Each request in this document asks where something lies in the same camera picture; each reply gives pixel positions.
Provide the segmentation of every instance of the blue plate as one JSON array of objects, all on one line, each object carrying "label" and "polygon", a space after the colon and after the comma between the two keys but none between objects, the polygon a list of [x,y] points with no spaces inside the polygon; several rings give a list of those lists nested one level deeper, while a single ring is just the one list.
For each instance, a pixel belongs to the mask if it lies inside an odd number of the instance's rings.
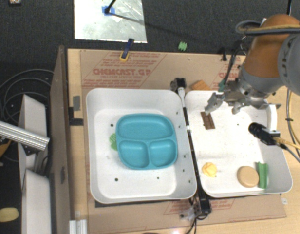
[{"label": "blue plate", "polygon": [[125,115],[116,124],[121,161],[132,169],[160,169],[177,159],[177,140],[171,121],[163,115]]}]

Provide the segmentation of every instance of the cardboard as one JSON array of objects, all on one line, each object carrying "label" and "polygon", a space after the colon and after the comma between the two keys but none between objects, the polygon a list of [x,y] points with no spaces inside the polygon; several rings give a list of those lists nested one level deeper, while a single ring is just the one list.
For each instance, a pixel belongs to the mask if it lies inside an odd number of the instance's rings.
[{"label": "cardboard", "polygon": [[[176,77],[186,78],[187,90],[201,79],[209,88],[216,89],[225,76],[229,60],[222,61],[220,55],[131,52],[129,60],[121,63],[119,55],[120,51],[68,50],[69,106],[73,107],[75,96],[80,97],[83,103],[74,111],[74,117],[84,119],[84,126],[70,127],[75,218],[88,219],[90,234],[188,228],[191,222],[180,220],[180,213],[190,207],[188,200],[120,205],[95,202],[89,189],[84,98],[95,87],[168,89]],[[237,58],[231,79],[236,77],[237,66],[243,59]],[[213,212],[198,225],[286,216],[280,195],[214,199],[211,205]]]}]

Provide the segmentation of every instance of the black floor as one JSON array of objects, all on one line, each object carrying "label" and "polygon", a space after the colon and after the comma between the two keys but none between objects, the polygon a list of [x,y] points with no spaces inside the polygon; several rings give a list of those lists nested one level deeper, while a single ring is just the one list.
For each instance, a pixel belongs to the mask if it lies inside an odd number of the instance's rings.
[{"label": "black floor", "polygon": [[[234,32],[236,23],[261,20],[277,13],[286,13],[288,0],[142,0],[147,44],[135,44],[140,51],[177,52],[180,41],[187,51],[217,53],[221,47],[228,52],[240,39]],[[300,20],[300,0],[292,1],[292,13]],[[71,48],[123,49],[118,42],[74,39],[74,0],[22,0],[22,6],[10,7],[0,0],[0,86],[11,76],[31,69],[53,70],[59,45]],[[19,78],[40,78],[50,82],[46,72],[31,72],[13,79],[0,89],[4,104],[8,87]],[[48,86],[33,80],[15,84],[7,98],[19,92],[35,91],[46,95]],[[47,104],[41,96],[32,96]],[[7,104],[12,115],[20,109],[20,98]],[[16,207],[21,211],[18,164],[13,145],[0,162],[0,209]],[[0,233],[20,233],[20,218],[0,223]]]}]

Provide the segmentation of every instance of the robotic arm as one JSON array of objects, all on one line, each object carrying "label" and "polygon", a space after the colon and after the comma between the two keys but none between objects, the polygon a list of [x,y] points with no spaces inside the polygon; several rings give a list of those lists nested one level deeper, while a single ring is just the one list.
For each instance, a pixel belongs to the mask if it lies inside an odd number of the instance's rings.
[{"label": "robotic arm", "polygon": [[223,101],[233,106],[233,114],[249,105],[265,109],[269,105],[266,98],[284,85],[300,95],[300,22],[278,14],[249,31],[238,24],[237,32],[256,37],[239,77],[224,81],[222,94],[213,93],[205,107],[206,114],[219,108]]}]

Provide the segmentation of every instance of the round tan object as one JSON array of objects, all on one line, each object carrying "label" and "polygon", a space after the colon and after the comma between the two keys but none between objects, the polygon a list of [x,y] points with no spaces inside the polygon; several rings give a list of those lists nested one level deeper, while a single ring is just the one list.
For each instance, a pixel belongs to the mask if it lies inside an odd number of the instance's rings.
[{"label": "round tan object", "polygon": [[213,163],[208,162],[202,167],[202,172],[208,177],[216,177],[217,167]]},{"label": "round tan object", "polygon": [[238,181],[247,188],[257,186],[259,182],[258,172],[250,166],[242,166],[238,169]]}]

